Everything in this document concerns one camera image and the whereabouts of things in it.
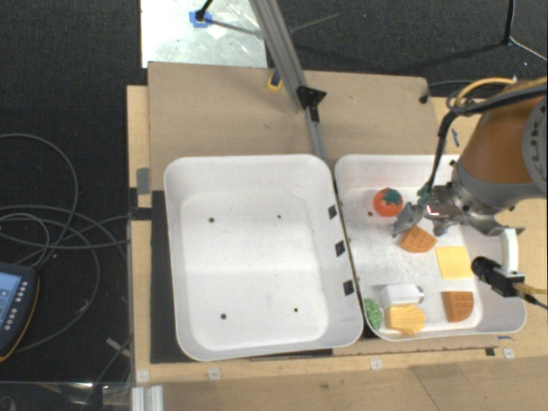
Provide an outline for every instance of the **handheld device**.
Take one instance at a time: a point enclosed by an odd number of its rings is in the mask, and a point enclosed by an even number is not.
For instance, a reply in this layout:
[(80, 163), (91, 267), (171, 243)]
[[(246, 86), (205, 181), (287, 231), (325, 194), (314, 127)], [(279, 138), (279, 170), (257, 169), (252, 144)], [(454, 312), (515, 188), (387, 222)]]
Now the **handheld device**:
[(39, 292), (38, 273), (29, 266), (0, 263), (0, 362), (23, 338)]

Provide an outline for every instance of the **device screen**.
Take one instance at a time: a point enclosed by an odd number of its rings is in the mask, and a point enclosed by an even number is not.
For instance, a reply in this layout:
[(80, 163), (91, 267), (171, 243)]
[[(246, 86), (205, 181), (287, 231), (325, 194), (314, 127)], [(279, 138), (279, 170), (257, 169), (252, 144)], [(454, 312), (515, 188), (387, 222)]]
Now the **device screen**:
[(9, 306), (15, 297), (21, 276), (0, 272), (0, 327), (8, 315)]

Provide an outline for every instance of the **yellow square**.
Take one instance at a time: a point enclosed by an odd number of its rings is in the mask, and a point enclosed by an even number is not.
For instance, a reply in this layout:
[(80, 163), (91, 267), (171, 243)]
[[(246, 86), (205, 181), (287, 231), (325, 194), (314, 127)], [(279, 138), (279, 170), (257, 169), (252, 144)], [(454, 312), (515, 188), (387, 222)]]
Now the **yellow square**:
[(474, 276), (465, 247), (437, 247), (436, 257), (443, 279), (453, 280)]

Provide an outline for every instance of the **brown cylinder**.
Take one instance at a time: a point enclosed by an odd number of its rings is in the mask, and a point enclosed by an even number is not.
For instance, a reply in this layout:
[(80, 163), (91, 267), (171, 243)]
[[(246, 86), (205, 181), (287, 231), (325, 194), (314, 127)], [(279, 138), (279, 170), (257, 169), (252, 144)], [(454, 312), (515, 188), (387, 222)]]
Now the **brown cylinder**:
[(479, 120), (459, 163), (486, 182), (526, 184), (533, 179), (523, 161), (523, 127), (539, 98), (487, 111)]

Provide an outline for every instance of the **tray with toy food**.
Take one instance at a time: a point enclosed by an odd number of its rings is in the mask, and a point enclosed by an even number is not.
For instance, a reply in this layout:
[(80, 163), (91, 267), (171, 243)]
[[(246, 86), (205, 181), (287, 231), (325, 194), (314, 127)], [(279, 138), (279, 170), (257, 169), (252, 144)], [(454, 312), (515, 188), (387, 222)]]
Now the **tray with toy food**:
[[(444, 156), (438, 183), (450, 181)], [(471, 271), (477, 256), (502, 258), (497, 237), (456, 225), (442, 236), (420, 221), (393, 237), (389, 225), (429, 176), (432, 156), (348, 155), (335, 178), (369, 327), (387, 340), (500, 333), (525, 323), (523, 302), (503, 298)]]

